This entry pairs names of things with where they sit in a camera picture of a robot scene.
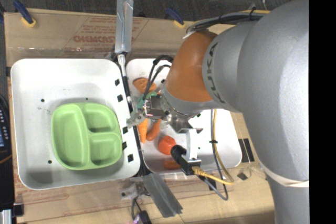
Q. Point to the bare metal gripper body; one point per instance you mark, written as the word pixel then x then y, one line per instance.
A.
pixel 157 106

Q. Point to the red-orange pepper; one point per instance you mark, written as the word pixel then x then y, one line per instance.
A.
pixel 166 144

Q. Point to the white plastic tray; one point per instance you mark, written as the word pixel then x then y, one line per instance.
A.
pixel 65 78
pixel 228 144

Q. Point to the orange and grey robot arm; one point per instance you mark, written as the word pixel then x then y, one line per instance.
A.
pixel 262 81

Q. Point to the grey taped block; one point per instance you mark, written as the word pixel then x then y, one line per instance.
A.
pixel 162 195
pixel 124 25

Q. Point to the black cylinder on white bracket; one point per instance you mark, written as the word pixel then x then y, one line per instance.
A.
pixel 191 147

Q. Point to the orange pizza slice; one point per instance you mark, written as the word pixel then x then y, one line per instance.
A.
pixel 141 84

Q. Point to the green divided plate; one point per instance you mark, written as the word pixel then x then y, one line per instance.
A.
pixel 86 136

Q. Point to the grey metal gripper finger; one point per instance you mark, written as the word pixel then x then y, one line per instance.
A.
pixel 135 120

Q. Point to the brown cardboard board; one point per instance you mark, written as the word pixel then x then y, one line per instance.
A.
pixel 78 31

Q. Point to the orange carrot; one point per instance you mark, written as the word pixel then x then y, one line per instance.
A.
pixel 143 131
pixel 153 132

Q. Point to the thin black and white rod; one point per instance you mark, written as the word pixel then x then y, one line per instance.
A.
pixel 126 84

